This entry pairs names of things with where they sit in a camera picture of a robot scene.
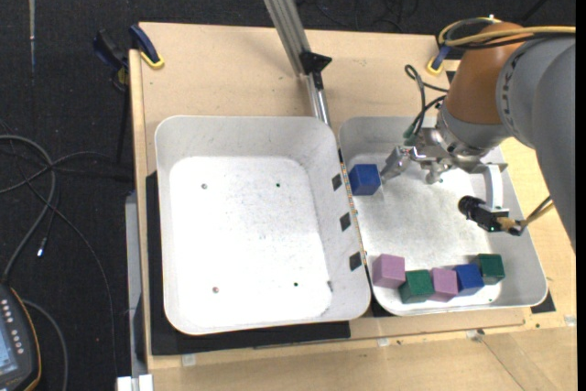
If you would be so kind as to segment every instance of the purple cube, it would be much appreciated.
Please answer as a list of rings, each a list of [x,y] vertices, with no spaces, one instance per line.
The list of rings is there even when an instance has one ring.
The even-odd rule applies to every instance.
[[[429,299],[435,301],[450,301],[458,295],[458,274],[451,269],[434,267],[431,269],[431,283],[436,290]]]
[[[399,288],[405,283],[405,258],[380,255],[373,262],[373,284],[378,287]]]

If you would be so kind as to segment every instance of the black clamp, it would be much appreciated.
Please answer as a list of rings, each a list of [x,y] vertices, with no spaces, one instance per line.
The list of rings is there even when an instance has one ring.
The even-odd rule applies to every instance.
[[[328,56],[322,56],[311,51],[303,51],[299,54],[301,65],[306,75],[313,75],[313,82],[317,90],[323,90],[323,79],[321,78],[321,71],[331,62]]]

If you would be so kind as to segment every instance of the black floor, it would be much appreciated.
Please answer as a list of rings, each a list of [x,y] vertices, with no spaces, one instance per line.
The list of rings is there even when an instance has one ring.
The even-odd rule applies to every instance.
[[[28,0],[0,0],[0,6],[0,119],[11,128],[0,135],[27,137],[53,160],[79,151],[102,154],[61,162],[53,202],[65,218],[48,211],[14,263],[10,285],[62,328],[69,389],[113,389],[117,375],[130,374],[126,318],[134,305],[126,299],[125,197],[133,189],[131,136],[115,165],[123,95],[94,56],[92,39],[107,28],[128,48],[126,30],[140,20],[271,26],[270,18],[262,0],[36,0],[33,70]],[[453,21],[489,14],[524,26],[576,23],[576,0],[299,0],[298,9],[306,28],[389,33],[437,34]],[[6,190],[23,181],[21,170],[31,177],[41,168],[27,144],[15,143],[14,151],[24,158],[0,141],[3,271],[44,207],[26,182]],[[49,183],[45,174],[31,185],[46,198]],[[43,355],[38,389],[60,389],[58,337],[43,316],[31,315]]]

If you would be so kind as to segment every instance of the block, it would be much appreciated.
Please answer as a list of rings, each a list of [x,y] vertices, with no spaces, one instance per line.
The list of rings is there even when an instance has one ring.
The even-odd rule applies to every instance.
[[[433,295],[433,284],[429,271],[411,270],[405,273],[405,283],[399,287],[403,303],[423,303]]]
[[[381,186],[381,177],[376,165],[354,165],[348,179],[354,196],[372,196]]]
[[[480,268],[475,263],[461,264],[453,268],[458,276],[458,295],[466,297],[474,295],[484,287],[483,276]]]
[[[480,268],[485,285],[496,285],[505,278],[505,265],[501,255],[479,254],[473,262]]]
[[[399,288],[405,283],[405,258],[380,255],[373,262],[373,284],[377,287]]]
[[[435,301],[450,301],[458,295],[458,274],[452,269],[434,267],[431,269],[431,283],[435,293],[429,299]]]

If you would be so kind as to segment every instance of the metal bar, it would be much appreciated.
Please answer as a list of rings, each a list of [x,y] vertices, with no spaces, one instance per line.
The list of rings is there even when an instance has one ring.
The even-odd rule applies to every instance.
[[[291,66],[297,75],[305,77],[308,87],[309,100],[314,115],[330,125],[328,104],[323,90],[315,86],[313,74],[306,74],[301,63],[300,54],[311,51],[305,30],[301,24],[299,13],[294,0],[264,0],[277,33],[281,38],[285,52]]]

